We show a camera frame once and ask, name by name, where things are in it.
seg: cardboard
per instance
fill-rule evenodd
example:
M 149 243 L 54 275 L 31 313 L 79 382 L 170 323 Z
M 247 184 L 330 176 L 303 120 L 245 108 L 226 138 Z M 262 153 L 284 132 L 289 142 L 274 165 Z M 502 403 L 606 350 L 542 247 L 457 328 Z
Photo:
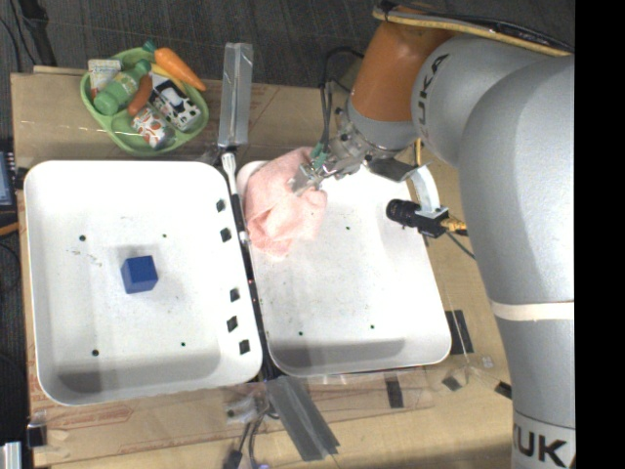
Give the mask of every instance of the cardboard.
M 129 157 L 83 107 L 78 93 L 83 73 L 37 67 L 33 74 L 12 75 L 18 167 L 30 168 L 48 159 Z M 172 156 L 176 159 L 197 159 L 217 141 L 221 82 L 207 84 L 210 122 L 196 140 Z M 316 89 L 255 84 L 250 144 L 239 152 L 238 164 L 313 146 L 321 129 Z M 423 161 L 431 161 L 441 202 L 462 218 L 456 172 L 426 151 Z M 262 385 L 81 407 L 55 404 L 41 391 L 21 192 L 18 198 L 30 410 L 32 424 L 47 427 L 47 444 L 35 450 L 35 465 L 63 469 L 220 467 L 243 429 L 241 423 L 229 420 L 228 405 L 254 396 L 254 388 Z M 467 238 L 460 239 L 471 246 Z M 509 382 L 509 374 L 478 268 L 445 237 L 430 240 L 429 252 L 444 309 L 464 313 L 475 352 L 449 357 L 437 365 L 392 372 L 402 389 L 403 408 L 391 408 L 384 373 L 311 381 L 312 398 L 341 443 L 336 457 L 341 467 L 510 465 L 512 404 L 494 392 L 499 380 Z M 461 386 L 455 392 L 442 383 L 450 376 Z M 310 466 L 301 462 L 278 421 L 264 423 L 256 447 L 258 459 L 271 465 Z M 336 467 L 336 463 L 330 459 L 312 464 L 317 466 Z

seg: blue cube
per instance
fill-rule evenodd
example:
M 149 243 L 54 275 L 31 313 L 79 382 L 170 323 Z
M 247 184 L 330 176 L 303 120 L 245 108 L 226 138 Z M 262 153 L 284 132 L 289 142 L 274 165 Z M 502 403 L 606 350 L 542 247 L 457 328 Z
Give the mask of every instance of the blue cube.
M 126 293 L 147 292 L 152 290 L 158 281 L 156 267 L 151 255 L 131 257 L 121 267 Z

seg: black stand leg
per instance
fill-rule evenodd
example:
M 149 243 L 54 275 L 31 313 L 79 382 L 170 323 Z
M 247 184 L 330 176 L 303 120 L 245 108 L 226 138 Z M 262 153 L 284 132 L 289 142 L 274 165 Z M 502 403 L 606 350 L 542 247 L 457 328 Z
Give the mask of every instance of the black stand leg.
M 50 45 L 46 26 L 48 25 L 48 15 L 46 11 L 39 7 L 37 0 L 18 0 L 20 2 L 21 13 L 24 16 L 26 27 L 35 42 L 35 47 L 41 63 L 47 66 L 56 66 L 57 59 Z

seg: white band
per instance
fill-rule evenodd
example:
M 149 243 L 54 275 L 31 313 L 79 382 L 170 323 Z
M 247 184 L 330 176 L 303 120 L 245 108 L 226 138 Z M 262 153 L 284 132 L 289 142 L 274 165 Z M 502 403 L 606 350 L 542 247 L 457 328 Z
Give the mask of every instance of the white band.
M 575 320 L 575 301 L 543 304 L 501 304 L 490 301 L 497 318 L 509 321 Z

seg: pink cloth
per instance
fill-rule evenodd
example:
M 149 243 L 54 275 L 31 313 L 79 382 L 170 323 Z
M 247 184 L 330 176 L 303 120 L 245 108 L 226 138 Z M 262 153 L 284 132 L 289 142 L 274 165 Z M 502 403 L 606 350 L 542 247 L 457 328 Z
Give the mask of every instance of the pink cloth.
M 248 182 L 243 199 L 252 244 L 275 257 L 285 257 L 297 238 L 314 239 L 327 204 L 324 191 L 309 189 L 296 196 L 288 185 L 311 148 L 299 148 L 269 161 Z

